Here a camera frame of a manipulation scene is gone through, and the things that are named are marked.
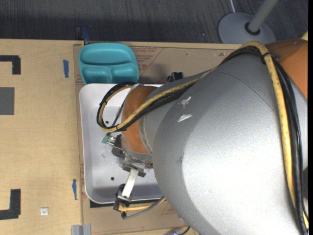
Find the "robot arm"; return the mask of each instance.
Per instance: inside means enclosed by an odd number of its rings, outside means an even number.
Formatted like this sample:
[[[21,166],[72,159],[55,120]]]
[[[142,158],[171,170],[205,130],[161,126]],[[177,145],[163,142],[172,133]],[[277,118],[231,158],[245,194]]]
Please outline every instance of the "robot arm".
[[[300,164],[306,168],[307,98],[291,79],[290,84],[301,133]],[[139,122],[116,127],[138,125],[144,154],[171,206],[202,235],[293,235],[299,227],[305,232],[305,223],[294,217],[277,92],[262,58],[240,54],[215,70],[150,91],[144,100],[180,86],[180,93],[146,106],[150,110],[134,119]],[[122,143],[128,139],[132,135],[122,135]],[[133,162],[148,161],[143,153],[128,154]]]

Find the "black cable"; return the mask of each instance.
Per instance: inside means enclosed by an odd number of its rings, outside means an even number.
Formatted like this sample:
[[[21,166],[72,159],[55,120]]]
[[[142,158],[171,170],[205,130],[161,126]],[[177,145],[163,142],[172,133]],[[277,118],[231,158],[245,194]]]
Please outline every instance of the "black cable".
[[[126,98],[124,99],[124,101],[123,101],[121,107],[118,109],[117,114],[116,114],[116,116],[115,116],[115,119],[114,119],[112,125],[115,125],[115,124],[116,124],[116,122],[117,122],[119,116],[121,115],[122,110],[123,110],[123,106],[124,106],[124,104],[125,104],[125,101],[126,101]],[[105,135],[105,138],[108,139],[108,138],[110,138],[110,136],[111,136],[111,132],[108,132],[108,133]]]
[[[295,198],[295,214],[297,218],[298,226],[301,228],[303,235],[307,234],[307,229],[304,222],[303,213],[306,214],[303,203],[303,192],[302,192],[302,170],[303,170],[303,158],[302,158],[302,144],[301,144],[301,133],[299,117],[296,108],[295,96],[291,82],[288,75],[280,65],[280,63],[273,59],[274,64],[277,69],[277,73],[282,85],[288,124],[291,136],[291,155],[292,155],[292,180],[294,188],[294,198]]]
[[[190,226],[187,227],[186,231],[184,231],[183,233],[181,233],[180,235],[185,235],[190,229]]]
[[[100,110],[101,110],[101,107],[104,103],[108,103],[107,100],[108,98],[116,91],[126,87],[126,86],[131,86],[131,85],[134,85],[135,83],[134,82],[124,82],[124,83],[119,83],[119,84],[116,84],[115,86],[113,86],[103,97],[102,101],[100,102],[100,107],[98,109],[98,112],[97,112],[97,123],[98,125],[100,125],[101,127],[106,127],[102,117],[100,117]]]
[[[117,131],[125,131],[129,126],[131,126],[133,123],[135,123],[137,120],[139,120],[142,116],[148,114],[149,112],[157,109],[158,107],[161,107],[162,105],[165,105],[169,102],[172,102],[178,98],[180,98],[186,91],[191,87],[188,86],[180,91],[171,93],[169,95],[165,95],[164,97],[160,98],[159,100],[153,102],[149,107],[147,107],[145,110],[143,110],[140,114],[138,114],[136,117],[132,119],[127,125],[125,125],[122,129],[118,129]]]

